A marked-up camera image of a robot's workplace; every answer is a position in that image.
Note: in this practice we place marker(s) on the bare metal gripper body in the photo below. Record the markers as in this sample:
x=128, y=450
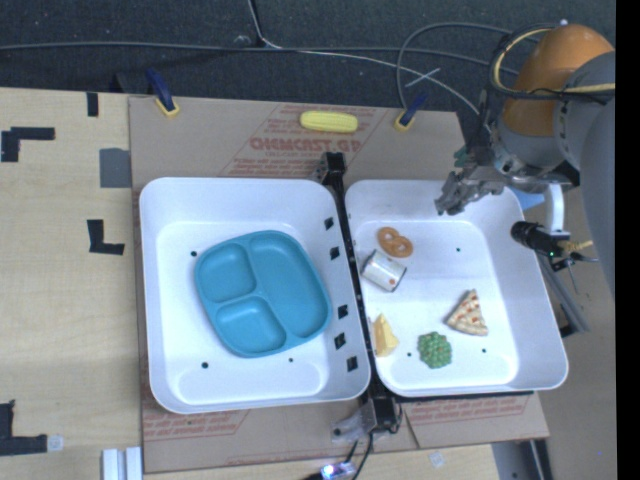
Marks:
x=487, y=175

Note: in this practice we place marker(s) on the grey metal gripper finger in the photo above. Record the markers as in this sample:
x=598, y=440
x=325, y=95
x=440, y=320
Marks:
x=462, y=202
x=445, y=198

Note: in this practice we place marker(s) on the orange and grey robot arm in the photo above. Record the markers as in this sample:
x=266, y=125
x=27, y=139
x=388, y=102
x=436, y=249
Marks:
x=590, y=118

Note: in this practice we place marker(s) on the orange pretzel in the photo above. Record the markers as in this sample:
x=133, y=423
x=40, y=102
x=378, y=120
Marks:
x=400, y=247

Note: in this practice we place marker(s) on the white plastic tray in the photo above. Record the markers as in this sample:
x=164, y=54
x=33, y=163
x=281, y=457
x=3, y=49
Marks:
x=450, y=268
x=175, y=318

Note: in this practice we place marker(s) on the white can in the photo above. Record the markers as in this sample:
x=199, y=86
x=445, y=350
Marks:
x=382, y=270

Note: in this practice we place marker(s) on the thin black rod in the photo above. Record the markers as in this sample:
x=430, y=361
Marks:
x=350, y=248

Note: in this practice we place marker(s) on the pizza slice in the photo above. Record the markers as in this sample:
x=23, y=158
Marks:
x=469, y=315

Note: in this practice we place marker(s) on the yellow corn cob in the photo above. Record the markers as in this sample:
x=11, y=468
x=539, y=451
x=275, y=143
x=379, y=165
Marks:
x=328, y=121

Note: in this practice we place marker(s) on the green grapes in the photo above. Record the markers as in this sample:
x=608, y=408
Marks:
x=435, y=350

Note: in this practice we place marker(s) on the yellow cheese wedge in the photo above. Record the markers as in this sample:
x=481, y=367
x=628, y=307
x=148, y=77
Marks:
x=384, y=338

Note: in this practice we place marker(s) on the blue divided plate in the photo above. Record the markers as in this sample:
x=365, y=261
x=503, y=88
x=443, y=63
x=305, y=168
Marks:
x=270, y=288

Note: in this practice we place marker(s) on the brown cardboard board red print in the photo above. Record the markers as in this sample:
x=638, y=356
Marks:
x=210, y=138

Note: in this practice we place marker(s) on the black cylinder on white bracket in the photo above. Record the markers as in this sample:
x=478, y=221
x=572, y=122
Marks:
x=537, y=235

